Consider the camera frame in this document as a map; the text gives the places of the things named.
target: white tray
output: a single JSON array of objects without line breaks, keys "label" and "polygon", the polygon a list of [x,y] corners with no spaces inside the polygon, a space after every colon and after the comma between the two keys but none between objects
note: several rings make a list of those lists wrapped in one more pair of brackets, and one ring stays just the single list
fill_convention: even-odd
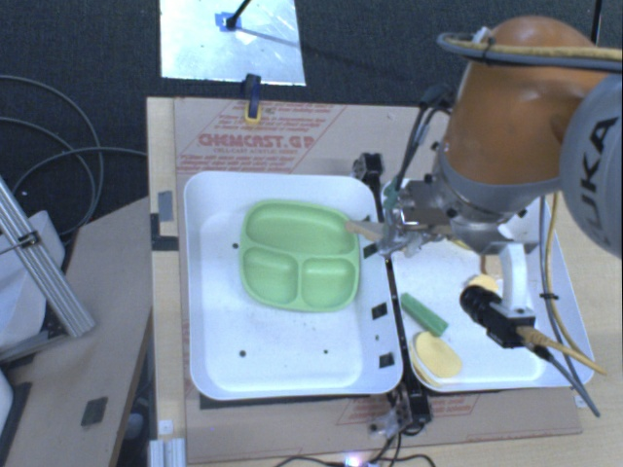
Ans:
[{"label": "white tray", "polygon": [[[506,227],[508,236],[536,237],[538,231],[538,202],[528,208],[524,218],[513,218]],[[536,313],[536,328],[554,339],[543,300],[539,269],[539,253],[535,248],[527,257],[530,307]],[[402,253],[392,257],[398,293],[410,293],[449,323],[442,339],[462,361],[461,372],[452,378],[435,377],[439,386],[424,385],[438,392],[480,391],[525,387],[568,386],[568,382],[550,364],[540,360],[525,348],[503,349],[492,341],[483,327],[477,325],[461,309],[458,298],[466,282],[480,273],[480,257],[452,242],[426,244],[412,258]],[[560,297],[561,316],[579,347],[592,357],[591,347],[582,323],[575,295],[568,277],[563,254],[554,241],[552,251],[553,291]],[[408,341],[423,328],[403,313]],[[557,351],[552,351],[566,366]],[[587,382],[593,371],[576,364],[578,376]]]},{"label": "white tray", "polygon": [[[184,220],[195,386],[217,400],[381,394],[394,388],[402,360],[379,255],[361,259],[357,295],[339,311],[274,308],[244,291],[234,244],[247,210],[269,198],[330,206],[354,220],[376,217],[370,190],[348,177],[214,171],[189,180]],[[360,239],[361,248],[368,243]],[[386,314],[374,318],[378,305],[385,305]]]}]

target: dark floor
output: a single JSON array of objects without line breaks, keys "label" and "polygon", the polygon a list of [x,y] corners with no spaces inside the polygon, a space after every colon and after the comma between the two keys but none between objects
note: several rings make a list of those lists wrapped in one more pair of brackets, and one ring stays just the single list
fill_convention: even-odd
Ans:
[{"label": "dark floor", "polygon": [[[456,84],[463,61],[440,51],[443,31],[475,31],[517,15],[559,18],[589,35],[595,0],[295,0],[308,85],[264,88],[270,99],[412,105],[423,90]],[[621,47],[622,0],[605,0],[601,44]],[[159,0],[0,0],[0,75],[61,90],[92,120],[104,146],[144,150],[150,95],[236,97],[238,85],[164,80]],[[82,120],[32,86],[0,81],[0,116],[92,145]],[[58,152],[31,128],[0,122],[0,174],[13,186]],[[89,207],[90,186],[69,158],[42,167],[18,189],[27,211],[46,208],[61,230]],[[147,194],[145,161],[106,157],[95,216]]]}]

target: metal plate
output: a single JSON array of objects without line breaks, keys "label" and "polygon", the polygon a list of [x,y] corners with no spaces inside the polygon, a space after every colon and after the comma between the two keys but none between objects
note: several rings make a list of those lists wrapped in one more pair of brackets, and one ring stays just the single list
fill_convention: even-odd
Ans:
[{"label": "metal plate", "polygon": [[162,75],[165,78],[305,85],[294,0],[252,0],[237,29],[219,15],[243,0],[161,0]]}]

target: green plate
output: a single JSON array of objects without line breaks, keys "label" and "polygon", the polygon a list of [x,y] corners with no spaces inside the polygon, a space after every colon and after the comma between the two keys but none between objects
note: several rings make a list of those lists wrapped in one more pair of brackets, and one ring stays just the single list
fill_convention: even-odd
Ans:
[{"label": "green plate", "polygon": [[263,200],[246,214],[239,244],[246,292],[266,305],[334,311],[359,284],[359,239],[333,208],[293,200]]}]

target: black pole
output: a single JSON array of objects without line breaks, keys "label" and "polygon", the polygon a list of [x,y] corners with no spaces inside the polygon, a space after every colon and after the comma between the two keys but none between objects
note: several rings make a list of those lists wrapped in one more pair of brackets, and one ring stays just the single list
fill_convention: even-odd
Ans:
[{"label": "black pole", "polygon": [[604,0],[595,0],[595,12],[593,13],[593,28],[591,30],[591,41],[597,45],[600,39],[600,27],[602,26],[602,3]]},{"label": "black pole", "polygon": [[249,5],[250,2],[251,0],[244,0],[240,4],[238,10],[234,13],[234,15],[230,18],[225,19],[225,25],[227,26],[227,29],[236,29],[236,22],[238,21],[238,18],[244,12],[244,9],[246,9],[246,6]]}]

